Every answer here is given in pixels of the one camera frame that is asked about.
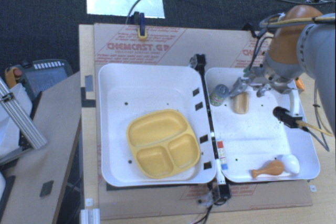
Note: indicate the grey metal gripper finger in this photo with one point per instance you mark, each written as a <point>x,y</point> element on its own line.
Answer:
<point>263,89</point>
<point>240,85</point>

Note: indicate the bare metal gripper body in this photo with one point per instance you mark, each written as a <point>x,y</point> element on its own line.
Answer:
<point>273,82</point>

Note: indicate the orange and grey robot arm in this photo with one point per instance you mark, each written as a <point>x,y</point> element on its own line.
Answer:
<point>317,44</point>

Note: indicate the tan bread bun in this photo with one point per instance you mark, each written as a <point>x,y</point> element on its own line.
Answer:
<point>241,105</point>

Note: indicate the green can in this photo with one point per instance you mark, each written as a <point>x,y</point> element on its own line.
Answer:
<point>218,97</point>

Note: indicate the small orange wedge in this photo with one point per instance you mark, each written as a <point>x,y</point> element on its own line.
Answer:
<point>300,84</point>

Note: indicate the thin black and white rod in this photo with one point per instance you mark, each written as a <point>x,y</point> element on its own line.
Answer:
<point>209,115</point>

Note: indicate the white plastic tray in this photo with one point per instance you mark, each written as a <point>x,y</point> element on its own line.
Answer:
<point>147,86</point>
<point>257,133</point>

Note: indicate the white packet red blue print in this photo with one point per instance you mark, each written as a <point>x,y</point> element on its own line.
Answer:
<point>222,154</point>

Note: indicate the brown chicken drumstick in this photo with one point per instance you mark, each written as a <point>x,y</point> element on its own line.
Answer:
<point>271,168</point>

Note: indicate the white egg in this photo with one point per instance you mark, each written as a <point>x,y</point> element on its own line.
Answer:
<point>291,164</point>

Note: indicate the brown cardboard board red print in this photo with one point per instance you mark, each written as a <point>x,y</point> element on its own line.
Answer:
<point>168,44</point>

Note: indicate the yellow divided plate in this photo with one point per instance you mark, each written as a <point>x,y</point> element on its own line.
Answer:
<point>160,141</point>

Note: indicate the black cylinder on white bracket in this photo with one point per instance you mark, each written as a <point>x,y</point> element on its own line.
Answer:
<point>284,116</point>

